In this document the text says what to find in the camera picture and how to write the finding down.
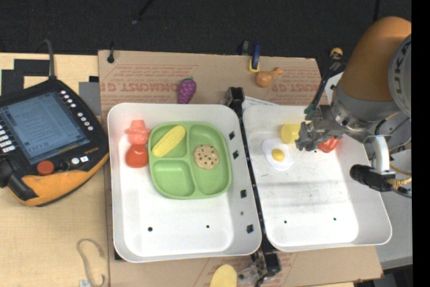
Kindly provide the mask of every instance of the yellow toy corn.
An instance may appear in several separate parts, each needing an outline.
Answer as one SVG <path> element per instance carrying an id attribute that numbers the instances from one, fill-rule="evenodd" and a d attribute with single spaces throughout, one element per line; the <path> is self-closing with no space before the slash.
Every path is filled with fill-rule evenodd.
<path id="1" fill-rule="evenodd" d="M 186 132 L 184 126 L 180 124 L 174 126 L 155 144 L 152 149 L 153 155 L 157 158 L 168 155 L 185 138 Z"/>

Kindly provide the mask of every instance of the divided green plate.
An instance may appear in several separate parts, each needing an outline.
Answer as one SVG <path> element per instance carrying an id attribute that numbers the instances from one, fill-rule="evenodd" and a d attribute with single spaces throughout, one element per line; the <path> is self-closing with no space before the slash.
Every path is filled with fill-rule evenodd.
<path id="1" fill-rule="evenodd" d="M 182 125 L 185 138 L 168 155 L 157 158 L 152 148 L 174 126 Z M 194 161 L 194 149 L 212 145 L 220 155 L 217 166 L 205 170 Z M 148 141 L 149 170 L 156 189 L 169 198 L 212 198 L 224 193 L 231 184 L 231 164 L 222 133 L 204 122 L 168 122 L 151 129 Z"/>

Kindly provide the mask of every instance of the fried egg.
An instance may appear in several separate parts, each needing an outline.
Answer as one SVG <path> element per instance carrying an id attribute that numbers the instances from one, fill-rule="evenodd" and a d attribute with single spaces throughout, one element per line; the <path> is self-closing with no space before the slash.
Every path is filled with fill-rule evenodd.
<path id="1" fill-rule="evenodd" d="M 287 144 L 281 138 L 269 138 L 261 144 L 261 150 L 269 164 L 278 171 L 288 170 L 293 165 L 293 159 Z"/>

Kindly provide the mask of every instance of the red button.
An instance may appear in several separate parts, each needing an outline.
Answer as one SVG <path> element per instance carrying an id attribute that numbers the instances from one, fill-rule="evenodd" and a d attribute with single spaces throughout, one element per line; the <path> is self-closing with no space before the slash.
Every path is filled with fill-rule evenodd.
<path id="1" fill-rule="evenodd" d="M 41 161 L 36 167 L 39 175 L 47 176 L 54 172 L 54 164 L 52 161 Z"/>

